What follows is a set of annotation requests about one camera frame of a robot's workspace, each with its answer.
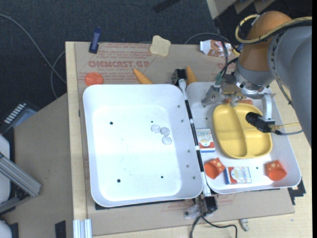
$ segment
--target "toy carrot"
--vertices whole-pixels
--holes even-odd
[[[133,72],[134,72],[134,74],[137,76],[138,81],[139,81],[141,84],[153,84],[153,82],[150,81],[149,78],[146,77],[146,76],[145,76],[142,72],[140,72],[139,70],[133,69]]]
[[[191,67],[187,66],[187,85],[193,83],[193,82],[197,82],[197,78],[195,76],[195,74],[193,73]]]

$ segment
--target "table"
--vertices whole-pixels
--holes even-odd
[[[74,220],[85,220],[88,218],[87,198],[85,189],[84,161],[82,151],[81,123],[78,111],[80,110],[80,100],[78,97],[78,78],[76,70],[76,42],[66,42],[66,66],[67,66],[67,94],[69,111],[69,132],[70,132],[70,155],[71,155],[71,176],[73,194],[73,216]],[[271,86],[277,93],[275,100],[281,112],[284,123],[294,122],[296,118],[294,111],[287,105],[284,97],[279,92],[277,85]],[[296,198],[294,206],[295,213],[260,217],[249,219],[248,232],[243,232],[238,221],[220,222],[223,224],[236,224],[239,237],[312,237],[312,155],[311,147],[303,134],[290,138],[292,148],[295,152],[299,167],[302,172],[303,182],[306,189],[304,197]],[[121,233],[111,235],[95,236],[99,238],[119,238],[126,237],[187,237],[190,225]],[[208,224],[197,225],[195,237],[223,237],[230,235],[234,237],[234,229],[215,229]]]

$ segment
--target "white plastic tray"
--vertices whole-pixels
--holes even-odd
[[[216,135],[212,125],[213,111],[220,102],[207,105],[205,108],[201,104],[201,100],[205,98],[210,86],[214,83],[196,82],[187,87],[187,95],[191,107],[192,115],[196,128],[209,127],[215,144],[215,152],[203,153],[202,159],[204,163],[219,157],[220,161],[226,167],[247,166],[250,169],[251,183],[226,184],[224,173],[221,173],[215,179],[207,177],[209,187],[216,193],[227,194],[234,192],[243,192],[251,190],[276,189],[282,187],[296,186],[301,180],[301,172],[299,170],[293,149],[287,136],[272,134],[272,151],[262,157],[251,159],[233,159],[222,152],[216,140]],[[266,93],[272,93],[270,89],[265,89]],[[253,100],[253,105],[263,111],[262,101]],[[277,109],[274,98],[272,99],[272,117],[275,124],[283,124],[279,111]],[[265,174],[265,164],[279,160],[287,171],[285,178],[279,181],[272,181]]]
[[[194,198],[200,168],[181,90],[93,85],[83,94],[93,199],[101,206]],[[171,140],[153,125],[169,129]]]

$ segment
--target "yellow bowl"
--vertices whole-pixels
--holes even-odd
[[[272,150],[270,133],[259,131],[249,124],[245,117],[248,112],[262,115],[250,104],[239,103],[217,106],[213,113],[213,128],[222,151],[235,159],[248,159],[268,154]]]

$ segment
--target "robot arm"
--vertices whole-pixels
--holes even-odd
[[[312,18],[292,20],[269,11],[256,18],[237,61],[234,83],[241,94],[259,98],[259,93],[276,79],[289,88],[303,132],[312,145]]]

